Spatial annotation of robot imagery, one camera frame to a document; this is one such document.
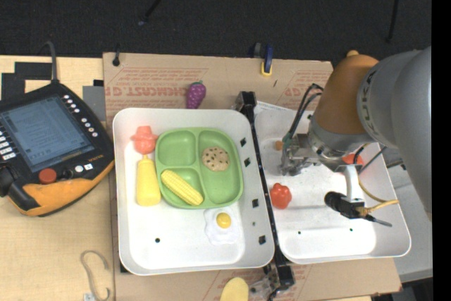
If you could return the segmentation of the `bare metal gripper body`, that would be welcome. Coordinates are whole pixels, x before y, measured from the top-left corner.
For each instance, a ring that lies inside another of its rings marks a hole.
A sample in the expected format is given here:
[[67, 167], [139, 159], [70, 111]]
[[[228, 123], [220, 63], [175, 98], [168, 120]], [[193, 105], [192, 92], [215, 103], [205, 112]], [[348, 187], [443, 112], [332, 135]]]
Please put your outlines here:
[[341, 165], [341, 153], [327, 146], [310, 133], [297, 133], [283, 143], [280, 172], [282, 175], [296, 176], [304, 168], [324, 165], [337, 171]]

